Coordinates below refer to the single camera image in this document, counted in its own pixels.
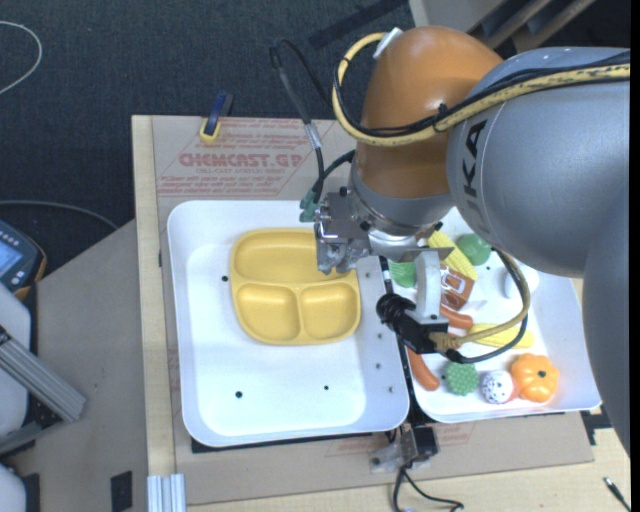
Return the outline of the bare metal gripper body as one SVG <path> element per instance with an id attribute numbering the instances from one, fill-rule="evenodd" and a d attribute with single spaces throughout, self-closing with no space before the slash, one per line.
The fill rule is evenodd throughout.
<path id="1" fill-rule="evenodd" d="M 318 242 L 343 244 L 368 239 L 370 256 L 409 262 L 441 220 L 441 197 L 399 198 L 372 191 L 333 192 L 325 196 L 315 214 Z"/>

